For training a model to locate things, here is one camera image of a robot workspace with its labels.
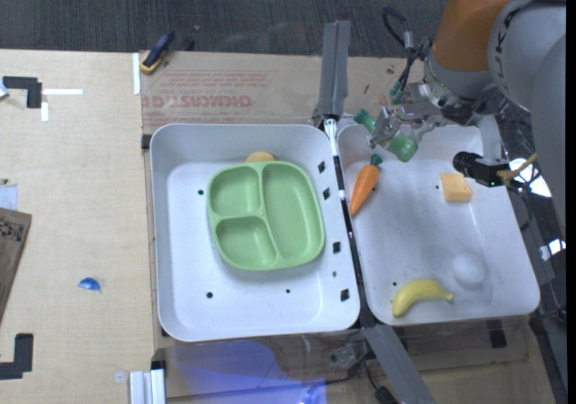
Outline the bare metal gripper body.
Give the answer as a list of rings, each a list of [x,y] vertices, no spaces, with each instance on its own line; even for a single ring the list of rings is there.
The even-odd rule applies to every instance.
[[[486,95],[462,96],[438,83],[408,83],[397,90],[397,115],[402,121],[475,125],[486,102]]]

